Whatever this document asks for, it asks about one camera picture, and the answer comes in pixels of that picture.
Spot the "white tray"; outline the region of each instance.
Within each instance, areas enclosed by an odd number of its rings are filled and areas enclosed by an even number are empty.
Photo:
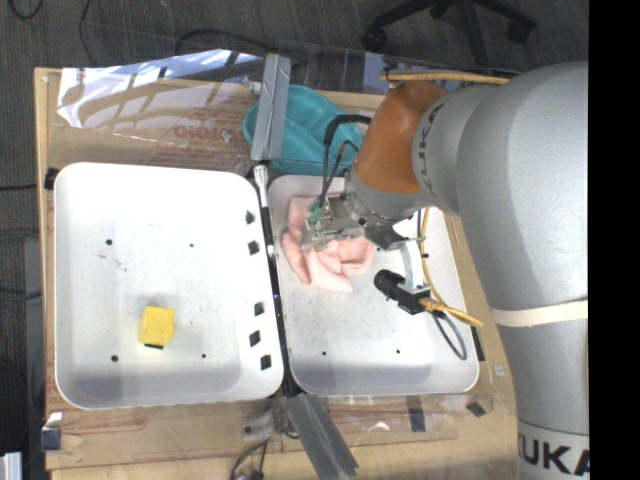
[[[55,371],[70,403],[249,400],[278,389],[282,358],[249,182],[221,172],[79,163],[60,172],[54,192]],[[138,342],[147,305],[176,311],[163,350]]]
[[[331,191],[340,191],[336,179]],[[317,196],[321,178],[284,176],[269,190],[276,235],[278,275],[282,295],[287,346],[296,382],[320,396],[419,395],[461,393],[476,383],[478,360],[471,330],[456,325],[468,351],[458,359],[440,334],[431,315],[409,315],[373,285],[375,274],[389,269],[404,275],[400,253],[376,252],[367,272],[351,276],[353,293],[310,288],[300,281],[282,252],[280,237],[286,229],[289,201],[294,195]],[[396,230],[416,236],[416,220]],[[451,243],[443,214],[429,213],[426,250],[433,283],[445,301],[465,310]],[[445,330],[457,344],[451,329]]]

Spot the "white band on robot arm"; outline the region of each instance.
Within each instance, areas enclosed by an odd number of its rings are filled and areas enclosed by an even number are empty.
[[[496,324],[504,327],[532,327],[570,320],[586,320],[589,318],[589,301],[579,300],[515,311],[491,308],[491,315]]]

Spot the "clear plastic sheet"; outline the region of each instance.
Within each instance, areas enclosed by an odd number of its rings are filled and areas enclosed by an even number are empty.
[[[135,42],[135,33],[111,33]],[[47,453],[47,469],[53,478],[102,478],[114,471],[127,479],[151,474],[228,478],[238,455],[256,443],[245,431],[247,422],[278,403],[276,394],[255,402],[85,411],[71,406],[57,390],[52,339],[55,209],[52,192],[42,190],[47,179],[79,161],[226,170],[241,175],[251,166],[242,121],[257,102],[252,90],[261,81],[264,57],[220,49],[202,51],[203,46],[195,44],[182,48],[197,51],[117,67],[36,71],[46,287],[46,414],[56,420],[53,431],[60,438],[59,446]],[[411,65],[402,59],[310,45],[283,45],[281,53],[285,52],[292,59],[292,84],[317,90],[345,113],[363,115],[373,115],[389,89],[388,82],[380,80],[381,68]],[[454,254],[465,299],[487,324],[477,336],[482,354],[478,381],[459,394],[324,399],[363,478],[515,476],[516,419],[510,374],[463,230],[459,222],[452,220],[449,225],[458,246]],[[248,477],[248,465],[256,462],[255,457],[247,459],[241,471]],[[316,477],[300,441],[283,432],[269,441],[265,473],[269,478]]]

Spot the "yellow cable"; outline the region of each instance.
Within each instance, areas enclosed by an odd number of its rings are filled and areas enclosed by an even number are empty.
[[[420,226],[420,238],[425,238],[426,236],[428,217],[429,217],[429,208],[425,208],[424,215],[422,217],[422,225]],[[427,284],[431,288],[431,295],[433,296],[433,299],[429,297],[424,297],[420,299],[419,301],[420,304],[429,312],[446,311],[447,313],[450,313],[451,315],[456,317],[458,320],[461,320],[466,324],[474,325],[476,327],[483,327],[484,324],[477,318],[474,318],[468,315],[464,311],[460,311],[459,309],[452,308],[451,306],[448,306],[444,302],[444,299],[438,293],[438,290],[436,290],[435,286],[433,285],[433,281],[431,280],[431,276],[429,275],[429,268],[427,267],[427,259],[424,257],[424,240],[420,242],[419,247],[420,247],[420,257],[422,259],[422,272],[424,273],[424,278],[426,279]]]
[[[455,80],[459,82],[490,85],[502,85],[511,80],[510,78],[500,76],[476,75],[473,73],[458,73],[454,71],[418,72],[394,69],[383,72],[378,79],[387,82],[402,82],[406,80]]]

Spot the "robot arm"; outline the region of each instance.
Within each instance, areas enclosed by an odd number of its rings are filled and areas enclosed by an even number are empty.
[[[405,82],[385,99],[336,212],[384,249],[435,206],[461,218],[511,371],[520,478],[588,478],[586,63],[446,93]]]

